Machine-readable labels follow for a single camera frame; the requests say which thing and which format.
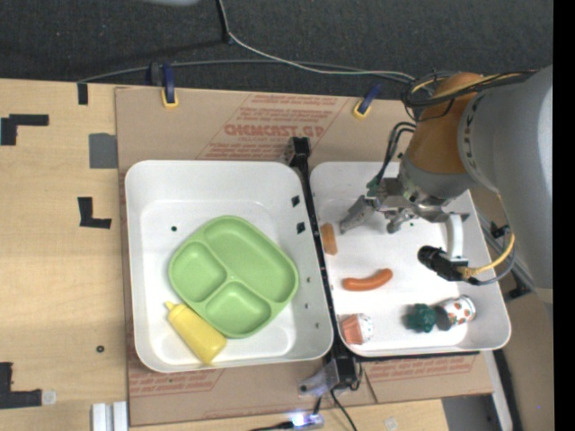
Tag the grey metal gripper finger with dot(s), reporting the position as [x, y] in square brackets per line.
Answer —
[397, 220]
[355, 218]

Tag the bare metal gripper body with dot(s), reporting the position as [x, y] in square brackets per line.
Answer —
[406, 200]

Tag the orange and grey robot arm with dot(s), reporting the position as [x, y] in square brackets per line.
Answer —
[503, 133]

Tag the thin black rod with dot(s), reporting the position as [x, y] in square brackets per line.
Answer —
[321, 258]

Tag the white plastic tray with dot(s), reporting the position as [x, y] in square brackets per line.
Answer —
[179, 182]
[404, 294]

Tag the green toy broccoli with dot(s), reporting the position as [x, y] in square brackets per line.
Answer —
[420, 317]

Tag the white can with strawberry print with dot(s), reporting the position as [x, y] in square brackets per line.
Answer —
[458, 310]

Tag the green divided plate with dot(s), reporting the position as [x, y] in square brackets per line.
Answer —
[233, 276]

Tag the brown cardboard board red print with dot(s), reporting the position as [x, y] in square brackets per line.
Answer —
[251, 119]

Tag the yellow mustard bottle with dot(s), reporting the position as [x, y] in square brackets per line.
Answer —
[197, 332]

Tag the black cylinder on white bracket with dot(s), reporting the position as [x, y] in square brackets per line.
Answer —
[442, 258]

